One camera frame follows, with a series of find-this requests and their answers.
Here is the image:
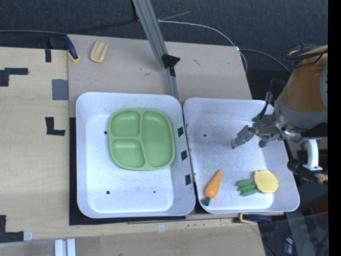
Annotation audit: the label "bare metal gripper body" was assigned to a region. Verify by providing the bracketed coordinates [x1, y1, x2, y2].
[252, 113, 302, 142]

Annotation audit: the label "white plastic tray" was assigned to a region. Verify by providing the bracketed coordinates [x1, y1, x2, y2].
[182, 97, 301, 215]
[75, 91, 197, 219]

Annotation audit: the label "yellow round toy biscuit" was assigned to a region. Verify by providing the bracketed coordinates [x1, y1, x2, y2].
[253, 169, 280, 194]

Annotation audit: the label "green toy beans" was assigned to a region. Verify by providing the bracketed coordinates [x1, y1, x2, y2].
[234, 178, 259, 197]

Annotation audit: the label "orange toy carrot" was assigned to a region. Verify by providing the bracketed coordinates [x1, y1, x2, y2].
[201, 169, 223, 207]

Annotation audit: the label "pale wood board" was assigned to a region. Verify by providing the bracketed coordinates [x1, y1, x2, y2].
[67, 34, 285, 224]

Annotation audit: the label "green divided plate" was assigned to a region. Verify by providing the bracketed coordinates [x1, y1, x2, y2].
[107, 108, 176, 171]

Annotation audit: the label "black cylinder on white bracket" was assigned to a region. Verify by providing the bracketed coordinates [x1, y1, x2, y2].
[287, 138, 324, 179]

